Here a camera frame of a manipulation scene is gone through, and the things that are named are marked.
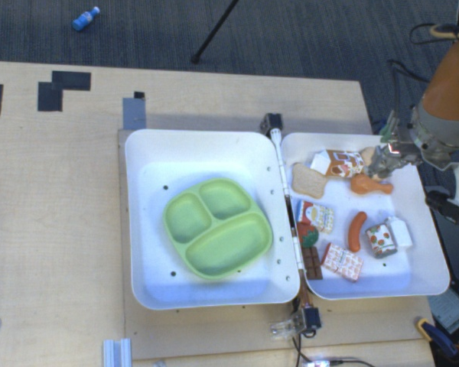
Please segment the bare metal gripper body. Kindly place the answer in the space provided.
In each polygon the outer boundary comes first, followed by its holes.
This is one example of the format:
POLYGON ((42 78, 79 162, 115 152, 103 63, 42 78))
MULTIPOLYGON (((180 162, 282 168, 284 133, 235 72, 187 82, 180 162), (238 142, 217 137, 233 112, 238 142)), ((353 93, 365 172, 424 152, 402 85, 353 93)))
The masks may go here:
POLYGON ((448 145, 422 127, 397 127, 382 135, 382 166, 393 171, 407 164, 427 163, 440 171, 450 167, 458 147, 448 145))

